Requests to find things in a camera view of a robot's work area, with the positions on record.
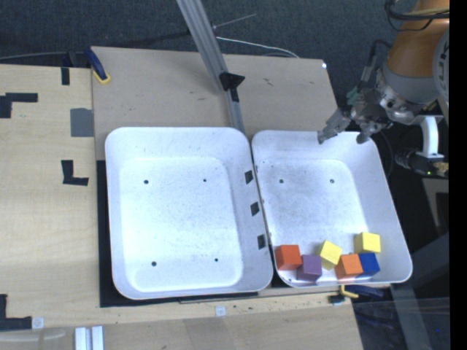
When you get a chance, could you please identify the purple cube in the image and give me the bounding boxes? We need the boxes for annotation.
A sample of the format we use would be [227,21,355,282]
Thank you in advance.
[296,254,324,283]

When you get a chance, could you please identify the blue cube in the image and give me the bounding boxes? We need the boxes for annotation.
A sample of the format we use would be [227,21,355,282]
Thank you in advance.
[357,252,382,278]

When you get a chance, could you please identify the black cylinder on white bracket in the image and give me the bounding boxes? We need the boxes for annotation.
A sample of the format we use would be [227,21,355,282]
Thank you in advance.
[393,114,450,179]

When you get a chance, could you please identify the orange cube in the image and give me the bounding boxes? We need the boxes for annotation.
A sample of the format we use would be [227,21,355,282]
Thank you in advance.
[333,253,365,281]
[274,244,304,272]

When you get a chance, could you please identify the white plastic tray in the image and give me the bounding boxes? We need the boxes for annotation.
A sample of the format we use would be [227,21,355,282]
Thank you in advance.
[104,126,275,301]
[250,129,414,289]

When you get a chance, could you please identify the brown cardboard board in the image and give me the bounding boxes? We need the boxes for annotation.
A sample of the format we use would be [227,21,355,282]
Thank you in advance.
[90,45,393,305]

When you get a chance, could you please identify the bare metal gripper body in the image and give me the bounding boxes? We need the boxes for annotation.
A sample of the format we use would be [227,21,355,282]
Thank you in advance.
[350,85,425,128]

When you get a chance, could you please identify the yellow cube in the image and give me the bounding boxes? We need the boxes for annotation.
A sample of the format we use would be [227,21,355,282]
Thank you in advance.
[352,231,382,255]
[315,239,344,271]

